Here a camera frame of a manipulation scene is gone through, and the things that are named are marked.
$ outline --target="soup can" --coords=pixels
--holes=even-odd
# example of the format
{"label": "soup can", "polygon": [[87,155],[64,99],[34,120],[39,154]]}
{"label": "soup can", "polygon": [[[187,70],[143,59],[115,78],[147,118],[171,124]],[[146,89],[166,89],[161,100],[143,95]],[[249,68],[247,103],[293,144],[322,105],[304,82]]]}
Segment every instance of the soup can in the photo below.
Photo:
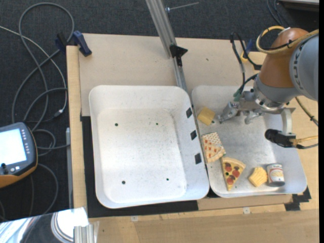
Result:
{"label": "soup can", "polygon": [[267,165],[268,185],[269,186],[283,186],[285,184],[284,172],[282,164],[272,163]]}

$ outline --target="wooden table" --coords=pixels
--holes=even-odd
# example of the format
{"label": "wooden table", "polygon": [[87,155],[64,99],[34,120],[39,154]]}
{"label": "wooden table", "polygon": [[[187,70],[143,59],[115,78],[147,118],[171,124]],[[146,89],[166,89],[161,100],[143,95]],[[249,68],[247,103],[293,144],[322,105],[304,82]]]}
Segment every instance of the wooden table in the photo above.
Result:
{"label": "wooden table", "polygon": [[[67,47],[69,113],[71,132],[72,178],[74,207],[87,207],[83,160],[83,134],[80,114],[89,115],[87,93],[97,84],[124,85],[118,76],[106,75],[107,69],[135,68],[135,85],[146,78],[141,76],[141,64],[155,75],[164,68],[164,82],[175,85],[172,64],[164,58],[158,37],[84,34],[93,54],[83,57],[76,46]],[[181,47],[189,49],[183,57],[188,89],[195,85],[239,85],[241,75],[228,40],[178,38]],[[264,55],[251,53],[262,63]],[[82,71],[91,71],[86,77]],[[246,63],[247,76],[255,73]],[[301,97],[304,105],[318,118],[318,103]],[[318,128],[295,100],[293,132],[298,138],[318,134]],[[198,211],[147,216],[91,218],[99,224],[98,242],[319,242],[318,147],[299,150],[308,181],[311,199],[297,204],[300,211],[286,211],[297,195],[263,195],[237,198],[203,198]]]}

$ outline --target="device screen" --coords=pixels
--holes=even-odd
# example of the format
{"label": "device screen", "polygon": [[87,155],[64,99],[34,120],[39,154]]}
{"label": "device screen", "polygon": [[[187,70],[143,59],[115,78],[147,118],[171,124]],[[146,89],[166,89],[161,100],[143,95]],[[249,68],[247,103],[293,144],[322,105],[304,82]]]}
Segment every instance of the device screen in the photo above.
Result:
{"label": "device screen", "polygon": [[26,160],[20,130],[0,132],[0,164],[10,165]]}

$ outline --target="yellow block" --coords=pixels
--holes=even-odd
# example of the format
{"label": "yellow block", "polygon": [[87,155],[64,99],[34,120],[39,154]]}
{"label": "yellow block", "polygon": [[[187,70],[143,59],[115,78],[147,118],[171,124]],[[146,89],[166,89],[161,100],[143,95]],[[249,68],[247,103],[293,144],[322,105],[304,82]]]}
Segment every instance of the yellow block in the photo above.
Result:
{"label": "yellow block", "polygon": [[198,115],[197,119],[208,126],[212,123],[214,116],[215,113],[212,110],[204,107]]}

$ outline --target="handheld device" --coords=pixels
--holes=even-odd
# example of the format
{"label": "handheld device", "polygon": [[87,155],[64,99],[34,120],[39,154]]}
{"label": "handheld device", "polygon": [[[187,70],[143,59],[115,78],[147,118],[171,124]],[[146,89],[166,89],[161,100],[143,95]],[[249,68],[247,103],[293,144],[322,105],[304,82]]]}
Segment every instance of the handheld device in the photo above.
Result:
{"label": "handheld device", "polygon": [[0,188],[13,184],[37,167],[37,148],[24,123],[0,128]]}

